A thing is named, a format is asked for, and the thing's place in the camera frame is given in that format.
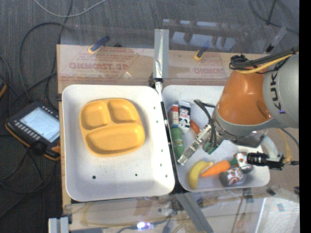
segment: yellow cable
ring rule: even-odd
[[[291,56],[292,56],[292,54],[286,55],[284,57],[281,57],[281,58],[278,58],[276,60],[270,61],[270,62],[268,62],[266,64],[263,64],[262,66],[260,66],[258,68],[255,68],[255,69],[236,70],[236,71],[239,72],[239,73],[243,73],[243,74],[249,74],[249,73],[258,72],[258,71],[261,71],[261,70],[263,70],[263,69],[265,69],[265,68],[267,68],[267,67],[269,67],[269,66],[271,66],[273,64],[276,64],[276,63],[280,62],[281,60],[287,59],[287,58],[289,58]]]
[[[285,154],[285,159],[283,161],[284,164],[288,163],[288,162],[292,162],[293,161],[293,157],[292,157],[292,151],[291,148],[287,142],[287,139],[283,133],[283,131],[281,129],[277,129],[279,131],[279,133],[281,134],[284,143],[285,143],[285,147],[286,147],[286,154]]]

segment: yellow banana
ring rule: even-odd
[[[189,184],[190,186],[195,189],[198,185],[198,179],[200,173],[208,166],[213,165],[213,162],[206,162],[206,161],[199,161],[193,165],[189,172]]]

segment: orange divided plate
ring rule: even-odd
[[[145,132],[135,105],[126,99],[88,102],[80,111],[80,128],[87,149],[97,156],[138,150]]]

